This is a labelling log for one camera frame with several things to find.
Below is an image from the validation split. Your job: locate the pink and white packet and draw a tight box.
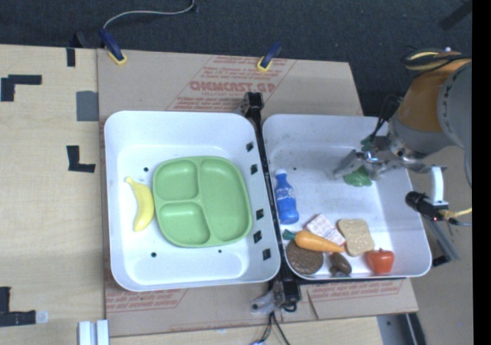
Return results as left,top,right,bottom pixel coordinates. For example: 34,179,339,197
305,213,348,247

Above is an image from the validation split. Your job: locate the brown cardboard board red print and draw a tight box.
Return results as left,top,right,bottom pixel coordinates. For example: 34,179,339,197
96,48,420,337

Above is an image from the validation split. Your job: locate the yellow banana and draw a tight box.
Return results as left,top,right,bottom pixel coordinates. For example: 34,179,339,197
124,176,156,233

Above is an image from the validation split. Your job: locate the white plastic tray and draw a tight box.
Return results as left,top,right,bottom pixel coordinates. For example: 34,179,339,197
262,113,433,281
103,110,282,293

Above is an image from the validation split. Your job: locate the brown mushroom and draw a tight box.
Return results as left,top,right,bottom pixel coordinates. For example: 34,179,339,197
328,251,353,278

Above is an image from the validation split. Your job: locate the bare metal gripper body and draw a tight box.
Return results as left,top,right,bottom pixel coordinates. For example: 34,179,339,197
361,135,427,175

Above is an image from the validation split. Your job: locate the thin black rod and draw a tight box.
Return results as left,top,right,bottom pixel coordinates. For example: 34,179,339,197
251,107,295,284

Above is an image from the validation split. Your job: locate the orange carrot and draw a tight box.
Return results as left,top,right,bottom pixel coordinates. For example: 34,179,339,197
282,228,346,255

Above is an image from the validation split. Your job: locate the brown round biscuit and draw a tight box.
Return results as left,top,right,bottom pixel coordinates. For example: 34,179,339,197
285,239,325,276

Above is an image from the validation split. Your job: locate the tan bread slice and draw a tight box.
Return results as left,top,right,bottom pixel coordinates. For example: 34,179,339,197
336,218,376,258

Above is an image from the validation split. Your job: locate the green broccoli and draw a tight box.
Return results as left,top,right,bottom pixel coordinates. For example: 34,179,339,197
342,165,374,189

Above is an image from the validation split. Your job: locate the blue bottle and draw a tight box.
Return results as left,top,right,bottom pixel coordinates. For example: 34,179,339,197
273,168,301,226

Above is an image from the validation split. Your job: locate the green divided plate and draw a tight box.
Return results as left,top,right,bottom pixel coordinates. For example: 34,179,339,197
151,155,254,249

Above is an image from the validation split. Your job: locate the black cylinder on white bracket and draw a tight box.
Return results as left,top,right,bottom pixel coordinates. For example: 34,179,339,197
404,165,450,222

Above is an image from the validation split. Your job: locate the red pepper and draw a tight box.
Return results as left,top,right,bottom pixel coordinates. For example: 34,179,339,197
364,247,396,276

